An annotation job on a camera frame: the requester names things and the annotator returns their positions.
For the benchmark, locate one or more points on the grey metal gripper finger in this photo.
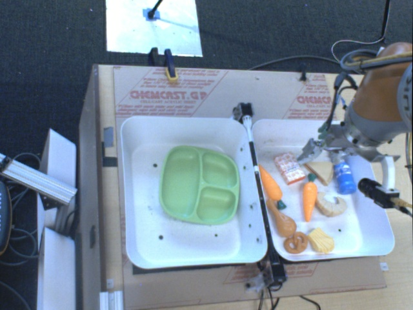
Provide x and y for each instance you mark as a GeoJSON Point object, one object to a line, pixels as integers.
{"type": "Point", "coordinates": [337, 157]}
{"type": "Point", "coordinates": [310, 150]}

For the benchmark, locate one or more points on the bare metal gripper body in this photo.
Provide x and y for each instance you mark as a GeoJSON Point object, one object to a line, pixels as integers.
{"type": "Point", "coordinates": [338, 137]}

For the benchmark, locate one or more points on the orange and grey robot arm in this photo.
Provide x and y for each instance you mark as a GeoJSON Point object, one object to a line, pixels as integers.
{"type": "Point", "coordinates": [377, 92]}

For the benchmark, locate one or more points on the beige sandwich slice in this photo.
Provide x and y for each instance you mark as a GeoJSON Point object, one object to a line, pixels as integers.
{"type": "Point", "coordinates": [322, 171]}

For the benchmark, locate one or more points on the blue bottle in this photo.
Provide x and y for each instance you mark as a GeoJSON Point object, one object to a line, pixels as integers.
{"type": "Point", "coordinates": [344, 178]}

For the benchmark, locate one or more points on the red and white carton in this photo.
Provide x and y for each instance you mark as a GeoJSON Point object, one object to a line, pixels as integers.
{"type": "Point", "coordinates": [289, 168]}

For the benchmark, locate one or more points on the orange carrot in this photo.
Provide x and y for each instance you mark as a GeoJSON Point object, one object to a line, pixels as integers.
{"type": "Point", "coordinates": [309, 199]}
{"type": "Point", "coordinates": [270, 184]}

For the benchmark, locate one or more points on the beige toy shrimp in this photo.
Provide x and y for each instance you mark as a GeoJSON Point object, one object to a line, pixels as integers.
{"type": "Point", "coordinates": [329, 205]}

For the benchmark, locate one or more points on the thin black and white rod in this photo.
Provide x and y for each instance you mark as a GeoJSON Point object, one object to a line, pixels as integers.
{"type": "Point", "coordinates": [258, 179]}

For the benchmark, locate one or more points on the white plastic tray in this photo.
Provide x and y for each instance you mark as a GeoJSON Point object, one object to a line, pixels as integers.
{"type": "Point", "coordinates": [145, 205]}
{"type": "Point", "coordinates": [361, 224]}

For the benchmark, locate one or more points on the brown chicken drumstick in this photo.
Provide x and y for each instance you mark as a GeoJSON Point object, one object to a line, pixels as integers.
{"type": "Point", "coordinates": [284, 221]}

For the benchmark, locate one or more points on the yellow ridged toy food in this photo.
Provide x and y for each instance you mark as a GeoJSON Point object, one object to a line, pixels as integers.
{"type": "Point", "coordinates": [321, 241]}

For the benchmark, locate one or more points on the brown pretzel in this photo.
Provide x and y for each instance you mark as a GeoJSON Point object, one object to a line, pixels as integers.
{"type": "Point", "coordinates": [295, 242]}

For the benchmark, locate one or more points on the green divided plate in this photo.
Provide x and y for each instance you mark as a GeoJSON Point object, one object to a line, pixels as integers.
{"type": "Point", "coordinates": [193, 186]}

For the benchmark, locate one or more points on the brown cardboard board red print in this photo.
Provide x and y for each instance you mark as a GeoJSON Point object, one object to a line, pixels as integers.
{"type": "Point", "coordinates": [200, 92]}

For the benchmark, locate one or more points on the black cylinder on white bracket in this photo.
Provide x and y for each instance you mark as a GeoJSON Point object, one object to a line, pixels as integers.
{"type": "Point", "coordinates": [376, 189]}

